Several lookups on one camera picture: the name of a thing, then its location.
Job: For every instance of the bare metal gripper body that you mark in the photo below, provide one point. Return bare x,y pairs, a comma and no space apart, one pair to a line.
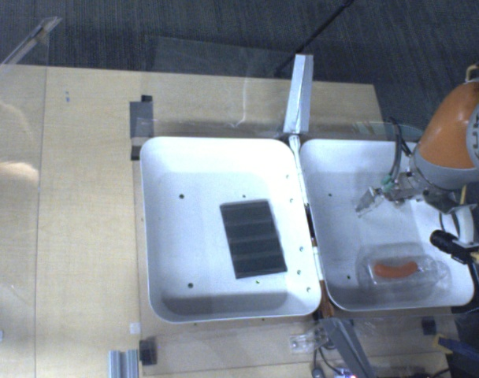
404,189

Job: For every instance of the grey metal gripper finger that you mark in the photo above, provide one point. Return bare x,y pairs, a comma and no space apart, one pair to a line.
370,209
365,200

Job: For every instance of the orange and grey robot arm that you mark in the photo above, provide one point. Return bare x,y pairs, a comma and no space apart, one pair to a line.
446,132

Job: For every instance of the white plastic tray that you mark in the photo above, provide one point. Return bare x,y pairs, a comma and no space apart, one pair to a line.
342,234
192,242

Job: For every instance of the orange sausage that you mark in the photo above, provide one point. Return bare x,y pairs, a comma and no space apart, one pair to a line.
395,270

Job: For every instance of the clear plastic container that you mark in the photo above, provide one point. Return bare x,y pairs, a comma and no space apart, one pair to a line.
401,287

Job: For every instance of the black ribbed rectangular pad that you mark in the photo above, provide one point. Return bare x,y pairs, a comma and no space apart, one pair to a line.
252,238

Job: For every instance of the black cylinder on white bracket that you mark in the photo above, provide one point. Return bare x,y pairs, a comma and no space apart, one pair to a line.
456,242

